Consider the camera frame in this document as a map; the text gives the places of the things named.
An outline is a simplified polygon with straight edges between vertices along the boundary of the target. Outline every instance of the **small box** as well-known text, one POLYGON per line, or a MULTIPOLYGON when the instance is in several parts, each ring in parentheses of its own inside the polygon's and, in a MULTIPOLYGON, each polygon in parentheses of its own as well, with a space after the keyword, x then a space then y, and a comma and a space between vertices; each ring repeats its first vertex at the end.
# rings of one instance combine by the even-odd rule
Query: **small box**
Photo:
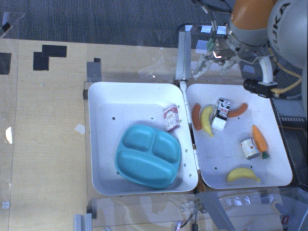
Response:
POLYGON ((175 104, 164 110, 164 121, 168 132, 180 127, 178 108, 175 104))
POLYGON ((228 111, 230 102, 224 99, 219 99, 216 103, 212 118, 212 128, 222 131, 227 123, 228 111))

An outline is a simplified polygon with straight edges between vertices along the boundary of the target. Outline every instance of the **toy banana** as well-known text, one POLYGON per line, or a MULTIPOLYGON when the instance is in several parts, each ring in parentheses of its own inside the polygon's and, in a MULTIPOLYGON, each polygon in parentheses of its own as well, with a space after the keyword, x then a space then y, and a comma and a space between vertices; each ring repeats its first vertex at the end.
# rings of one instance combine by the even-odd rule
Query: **toy banana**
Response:
POLYGON ((254 171, 245 167, 238 167, 235 168, 234 170, 231 170, 227 176, 227 181, 232 182, 238 178, 249 178, 256 180, 257 182, 260 182, 261 180, 255 175, 254 171))
POLYGON ((212 134, 212 129, 211 129, 209 118, 212 112, 213 112, 213 107, 210 105, 202 111, 201 117, 200 117, 202 129, 205 132, 209 133, 211 137, 213 136, 213 134, 212 134))

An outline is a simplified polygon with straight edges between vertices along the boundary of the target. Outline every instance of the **wooden surface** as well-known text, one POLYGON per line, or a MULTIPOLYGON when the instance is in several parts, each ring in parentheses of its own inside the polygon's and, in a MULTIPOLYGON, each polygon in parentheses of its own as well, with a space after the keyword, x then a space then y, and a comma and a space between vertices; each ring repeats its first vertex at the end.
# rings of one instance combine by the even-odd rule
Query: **wooden surface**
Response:
MULTIPOLYGON (((140 80, 144 73, 149 74, 148 77, 165 73, 172 76, 177 49, 29 40, 16 42, 18 75, 15 74, 18 80, 15 82, 18 85, 15 87, 11 206, 10 216, 8 212, 2 212, 1 218, 9 218, 9 231, 71 231, 74 214, 85 214, 88 204, 86 136, 75 130, 78 124, 86 125, 82 93, 87 81, 87 62, 101 58, 103 80, 140 80), (51 57, 49 71, 33 71, 33 52, 42 51, 43 44, 67 46, 67 57, 51 57)), ((197 61, 197 57, 192 56, 192 60, 197 61)), ((132 210, 138 208, 134 203, 131 205, 132 210)), ((129 218, 130 214, 132 212, 127 209, 129 218)), ((207 221, 200 224, 202 230, 216 230, 208 214, 206 217, 207 221)), ((112 231, 168 231, 172 225, 172 222, 139 223, 113 226, 112 231)))

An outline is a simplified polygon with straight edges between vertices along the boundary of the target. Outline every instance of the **white tray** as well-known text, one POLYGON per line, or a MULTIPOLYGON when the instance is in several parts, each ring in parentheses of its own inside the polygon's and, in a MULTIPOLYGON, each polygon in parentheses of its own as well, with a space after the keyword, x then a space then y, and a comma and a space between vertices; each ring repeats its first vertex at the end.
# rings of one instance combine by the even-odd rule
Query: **white tray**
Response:
POLYGON ((198 175, 182 92, 171 84, 97 82, 89 88, 92 181, 104 195, 187 192, 196 187, 198 175), (181 162, 175 181, 156 190, 133 183, 115 167, 121 136, 132 125, 165 130, 163 110, 178 105, 180 128, 171 134, 181 145, 181 162))
POLYGON ((292 170, 269 99, 251 94, 242 86, 215 84, 190 85, 187 98, 191 111, 196 103, 201 105, 202 111, 206 106, 214 105, 219 98, 230 101, 231 110, 242 103, 248 104, 248 109, 241 116, 228 118, 223 131, 212 129, 213 137, 193 127, 202 177, 208 186, 234 189, 285 186, 291 182, 292 170), (259 156, 247 160, 241 149, 240 142, 252 137, 253 124, 268 143, 268 159, 259 156), (251 179, 227 182, 228 172, 236 167, 251 168, 261 182, 251 179))

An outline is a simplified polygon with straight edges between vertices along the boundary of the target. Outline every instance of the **blue divided plate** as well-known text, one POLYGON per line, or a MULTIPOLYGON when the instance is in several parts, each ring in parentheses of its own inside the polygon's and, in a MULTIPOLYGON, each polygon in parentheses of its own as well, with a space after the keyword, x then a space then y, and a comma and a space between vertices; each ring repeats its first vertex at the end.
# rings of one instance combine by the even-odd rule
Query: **blue divided plate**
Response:
POLYGON ((170 185, 177 175, 180 143, 162 130, 134 125, 122 136, 115 156, 117 171, 124 178, 151 188, 170 185))

